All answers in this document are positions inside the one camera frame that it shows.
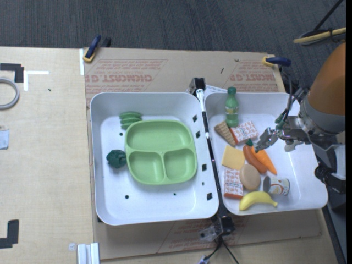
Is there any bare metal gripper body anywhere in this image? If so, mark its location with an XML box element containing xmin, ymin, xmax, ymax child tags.
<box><xmin>277</xmin><ymin>115</ymin><xmax>314</xmax><ymax>146</ymax></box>

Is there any orange carrot with green top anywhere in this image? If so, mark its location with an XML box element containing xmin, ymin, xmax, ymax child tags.
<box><xmin>245</xmin><ymin>138</ymin><xmax>278</xmax><ymax>176</ymax></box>

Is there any orange-brown sausage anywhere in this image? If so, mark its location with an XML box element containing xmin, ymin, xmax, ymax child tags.
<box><xmin>243</xmin><ymin>144</ymin><xmax>268</xmax><ymax>175</ymax></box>

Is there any orange and white carton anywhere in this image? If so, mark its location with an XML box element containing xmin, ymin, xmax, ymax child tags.
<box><xmin>229</xmin><ymin>120</ymin><xmax>260</xmax><ymax>145</ymax></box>
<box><xmin>223</xmin><ymin>167</ymin><xmax>245</xmax><ymax>200</ymax></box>

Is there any yellow cheese slice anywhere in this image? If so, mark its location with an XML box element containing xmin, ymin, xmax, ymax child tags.
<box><xmin>221</xmin><ymin>145</ymin><xmax>246</xmax><ymax>171</ymax></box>

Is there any tan round bread bun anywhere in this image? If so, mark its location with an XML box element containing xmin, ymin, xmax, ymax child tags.
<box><xmin>238</xmin><ymin>164</ymin><xmax>262</xmax><ymax>191</ymax></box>

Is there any green plastic bottle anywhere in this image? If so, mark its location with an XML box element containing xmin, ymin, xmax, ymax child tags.
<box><xmin>224</xmin><ymin>86</ymin><xmax>240</xmax><ymax>128</ymax></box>

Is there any tan waffle cone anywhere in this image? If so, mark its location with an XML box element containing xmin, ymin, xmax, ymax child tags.
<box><xmin>214</xmin><ymin>120</ymin><xmax>237</xmax><ymax>147</ymax></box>

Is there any white plastic tray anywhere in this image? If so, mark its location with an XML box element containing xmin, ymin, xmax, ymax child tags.
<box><xmin>205</xmin><ymin>92</ymin><xmax>329</xmax><ymax>216</ymax></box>
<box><xmin>90</xmin><ymin>92</ymin><xmax>220</xmax><ymax>226</ymax></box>

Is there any small white printed can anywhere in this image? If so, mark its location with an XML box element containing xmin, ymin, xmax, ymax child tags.
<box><xmin>262</xmin><ymin>175</ymin><xmax>291</xmax><ymax>197</ymax></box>

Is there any thin black and white rod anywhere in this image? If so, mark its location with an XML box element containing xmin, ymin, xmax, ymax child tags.
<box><xmin>196</xmin><ymin>89</ymin><xmax>224</xmax><ymax>220</ymax></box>

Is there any yellow banana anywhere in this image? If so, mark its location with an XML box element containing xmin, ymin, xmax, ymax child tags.
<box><xmin>238</xmin><ymin>190</ymin><xmax>279</xmax><ymax>212</ymax></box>

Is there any white paper slip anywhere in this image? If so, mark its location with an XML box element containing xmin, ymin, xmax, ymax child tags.
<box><xmin>205</xmin><ymin>85</ymin><xmax>229</xmax><ymax>95</ymax></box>

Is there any green divided plate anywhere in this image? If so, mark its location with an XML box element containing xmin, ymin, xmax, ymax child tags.
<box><xmin>124</xmin><ymin>119</ymin><xmax>199</xmax><ymax>186</ymax></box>

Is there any brown cardboard board red print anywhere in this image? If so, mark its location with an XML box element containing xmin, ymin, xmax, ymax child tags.
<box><xmin>83</xmin><ymin>47</ymin><xmax>322</xmax><ymax>261</ymax></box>

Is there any green sliced cucumber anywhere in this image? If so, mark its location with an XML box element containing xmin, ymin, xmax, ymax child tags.
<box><xmin>119</xmin><ymin>111</ymin><xmax>144</xmax><ymax>130</ymax></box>

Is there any dark green broccoli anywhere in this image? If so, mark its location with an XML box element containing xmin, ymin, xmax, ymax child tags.
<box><xmin>106</xmin><ymin>149</ymin><xmax>128</xmax><ymax>169</ymax></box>

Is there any black cylinder on white bracket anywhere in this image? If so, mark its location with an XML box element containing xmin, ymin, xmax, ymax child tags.
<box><xmin>284</xmin><ymin>141</ymin><xmax>347</xmax><ymax>195</ymax></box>

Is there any black block with thin wires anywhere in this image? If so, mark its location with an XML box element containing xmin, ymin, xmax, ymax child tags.
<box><xmin>189</xmin><ymin>77</ymin><xmax>206</xmax><ymax>95</ymax></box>
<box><xmin>210</xmin><ymin>216</ymin><xmax>236</xmax><ymax>238</ymax></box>

